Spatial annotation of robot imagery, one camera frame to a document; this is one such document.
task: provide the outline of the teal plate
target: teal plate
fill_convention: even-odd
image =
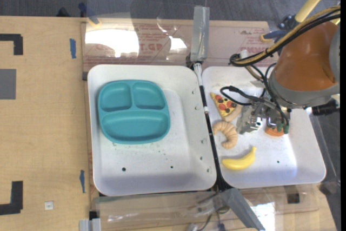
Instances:
[[[166,98],[150,81],[121,80],[106,84],[99,92],[97,108],[102,132],[114,143],[156,142],[170,129]]]

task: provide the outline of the black corner mark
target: black corner mark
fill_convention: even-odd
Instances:
[[[0,34],[0,41],[13,41],[13,55],[23,55],[23,37],[20,34]]]
[[[23,209],[23,181],[12,181],[11,202],[0,204],[0,215],[19,214]]]

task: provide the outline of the gray square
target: gray square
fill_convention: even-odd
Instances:
[[[0,69],[0,100],[16,99],[16,70]]]

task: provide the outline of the wooden board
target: wooden board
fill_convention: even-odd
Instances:
[[[0,100],[0,203],[10,202],[12,181],[23,181],[23,209],[0,216],[0,230],[78,230],[88,218],[81,21],[0,17],[0,33],[24,39],[22,56],[13,55],[11,42],[0,42],[0,68],[17,73],[16,99]],[[46,201],[53,210],[45,210]]]

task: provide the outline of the wooden table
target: wooden table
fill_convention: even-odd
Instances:
[[[0,69],[16,70],[15,100],[0,99],[0,204],[10,203],[12,181],[23,181],[23,209],[18,214],[0,215],[0,230],[78,230],[79,220],[89,217],[81,49],[84,21],[0,17],[0,34],[23,36],[23,55],[14,55],[13,42],[0,42]],[[74,41],[75,58],[71,53]],[[335,230],[325,196],[316,185],[311,190],[316,209],[272,214],[273,230]],[[251,201],[260,194],[254,190],[243,195]],[[282,199],[284,193],[282,188],[275,188],[264,195],[272,195],[275,200]],[[262,219],[269,220],[268,215],[270,211]],[[226,226],[244,228],[232,216]]]

